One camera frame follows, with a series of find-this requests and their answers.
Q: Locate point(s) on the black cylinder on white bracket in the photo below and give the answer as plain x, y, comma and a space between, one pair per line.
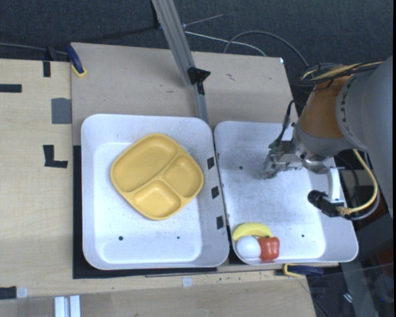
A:
323, 201

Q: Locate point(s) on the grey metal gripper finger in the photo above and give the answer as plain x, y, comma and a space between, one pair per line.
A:
266, 170
276, 170

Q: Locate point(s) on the yellow banana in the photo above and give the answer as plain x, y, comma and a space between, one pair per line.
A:
250, 228

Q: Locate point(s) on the pale wood board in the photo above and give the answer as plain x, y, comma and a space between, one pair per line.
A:
135, 84

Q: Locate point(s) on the orange bell pepper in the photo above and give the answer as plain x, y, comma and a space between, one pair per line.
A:
269, 248

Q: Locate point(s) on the white plastic tray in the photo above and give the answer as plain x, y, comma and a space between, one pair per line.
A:
145, 239
283, 210

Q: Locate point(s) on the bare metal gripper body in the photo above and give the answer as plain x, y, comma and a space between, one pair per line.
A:
292, 157

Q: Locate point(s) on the white egg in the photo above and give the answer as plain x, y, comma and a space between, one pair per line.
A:
248, 247

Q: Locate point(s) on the yellow divided plate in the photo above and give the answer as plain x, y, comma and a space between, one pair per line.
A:
151, 173

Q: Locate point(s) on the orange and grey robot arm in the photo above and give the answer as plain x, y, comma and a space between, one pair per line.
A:
363, 111

